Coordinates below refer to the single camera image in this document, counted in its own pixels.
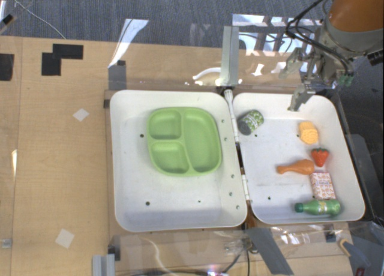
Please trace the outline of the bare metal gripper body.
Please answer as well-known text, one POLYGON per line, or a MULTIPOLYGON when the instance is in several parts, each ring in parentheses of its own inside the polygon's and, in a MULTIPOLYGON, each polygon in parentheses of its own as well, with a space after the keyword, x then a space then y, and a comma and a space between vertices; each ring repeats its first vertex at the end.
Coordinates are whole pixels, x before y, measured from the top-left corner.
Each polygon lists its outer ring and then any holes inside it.
POLYGON ((330 26, 317 29, 315 41, 330 51, 313 46, 307 55, 307 71, 304 82, 312 87, 324 85, 326 87, 349 87, 354 79, 352 61, 353 51, 337 41, 331 34, 330 26))

